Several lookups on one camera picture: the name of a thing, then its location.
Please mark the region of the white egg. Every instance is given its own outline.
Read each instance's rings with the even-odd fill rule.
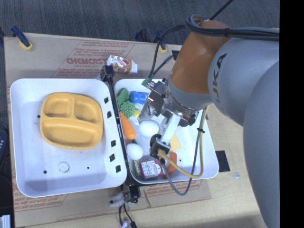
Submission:
[[[143,121],[139,125],[139,132],[146,138],[151,138],[154,134],[157,134],[160,127],[154,120]]]
[[[135,143],[127,145],[127,154],[131,160],[137,161],[142,158],[143,148]]]

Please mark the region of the yellow cable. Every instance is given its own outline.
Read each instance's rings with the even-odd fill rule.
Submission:
[[[203,126],[204,126],[204,123],[205,123],[205,118],[206,118],[206,115],[207,115],[207,111],[208,111],[208,108],[209,106],[206,107],[205,109],[205,113],[203,115],[203,121],[202,121],[202,124],[201,124],[201,129],[203,129]],[[159,149],[158,150],[158,153],[157,153],[157,156],[158,157],[161,157],[162,159],[164,160],[167,160],[172,166],[175,167],[175,169],[177,169],[179,172],[181,172],[182,174],[190,177],[190,178],[199,178],[201,177],[201,175],[203,174],[203,171],[204,171],[204,166],[203,166],[203,134],[202,132],[200,132],[200,137],[199,137],[199,157],[200,157],[200,173],[198,175],[192,175],[190,173],[187,173],[186,171],[184,171],[181,167],[179,167],[177,164],[175,164],[166,154],[166,152],[162,149]]]

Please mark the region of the cardboard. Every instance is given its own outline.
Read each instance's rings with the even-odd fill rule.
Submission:
[[[25,33],[33,44],[26,51],[19,45],[18,38],[5,38],[5,63],[7,76],[7,97],[10,117],[10,86],[20,78],[96,78],[106,64],[109,55],[130,58],[138,65],[138,73],[132,78],[146,78],[154,56],[153,43],[112,41],[92,38],[75,38]],[[156,65],[167,58],[171,50],[180,46],[167,45],[166,53],[158,53]],[[172,69],[171,60],[159,72],[158,77],[167,77]],[[116,74],[114,82],[126,78]],[[79,218],[118,213],[118,207],[110,207],[108,197],[117,195],[120,187],[42,198],[24,196],[16,185],[13,140],[10,141],[15,226],[26,227],[38,224],[60,222]],[[185,190],[187,182],[176,183],[179,191]],[[140,187],[141,197],[137,204],[130,204],[129,210],[149,209],[177,203],[207,200],[211,194],[206,180],[192,182],[189,193],[178,196],[169,184]]]

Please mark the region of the drain hole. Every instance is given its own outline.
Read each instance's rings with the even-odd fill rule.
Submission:
[[[120,165],[116,166],[116,173],[120,172],[121,170]]]
[[[114,154],[110,155],[110,162],[112,162],[113,160],[115,160],[115,155]]]

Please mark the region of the white plastic tub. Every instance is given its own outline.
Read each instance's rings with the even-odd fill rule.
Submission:
[[[71,150],[42,138],[38,116],[46,97],[55,92],[86,95],[100,104],[104,135],[96,147]],[[10,88],[10,100],[16,179],[23,194],[42,197],[97,190],[117,187],[126,180],[122,145],[105,83],[97,79],[20,79]]]
[[[115,95],[117,96],[122,88],[126,88],[128,92],[137,91],[137,92],[147,92],[149,93],[150,90],[146,87],[142,86],[143,79],[122,79],[115,84],[114,91]],[[136,108],[141,110],[143,105],[136,104]],[[182,169],[186,172],[191,173],[193,159],[194,159],[194,151],[195,151],[195,144],[197,139],[197,128],[200,127],[200,118],[202,112],[200,112],[197,121],[192,126],[187,127],[178,127],[175,134],[178,137],[178,140],[182,146],[181,149],[176,151],[177,154],[177,165],[179,165]],[[139,132],[139,123],[135,117],[131,117],[130,122],[132,123],[135,131],[136,131],[136,141],[137,143],[143,147],[143,155],[149,156],[149,148],[150,148],[150,139],[143,137]],[[159,117],[153,117],[153,120],[157,121],[159,124],[162,122],[163,117],[160,115]],[[210,136],[210,132],[208,129],[207,121],[204,123],[203,127],[205,133],[203,134],[203,165],[204,165],[204,173],[198,179],[208,179],[213,178],[217,175],[219,171],[219,164],[215,154],[214,146],[212,143],[212,139]],[[152,180],[142,180],[141,178],[137,178],[135,174],[135,170],[132,165],[132,160],[128,159],[129,166],[131,169],[131,174],[133,178],[144,185],[149,184],[156,184],[156,183],[165,183],[168,182],[167,179],[162,177],[158,177]],[[199,149],[196,159],[196,165],[194,169],[194,174],[199,174],[200,172],[200,156],[199,156]],[[175,170],[171,175],[172,181],[188,181],[189,177],[181,174],[179,171]]]

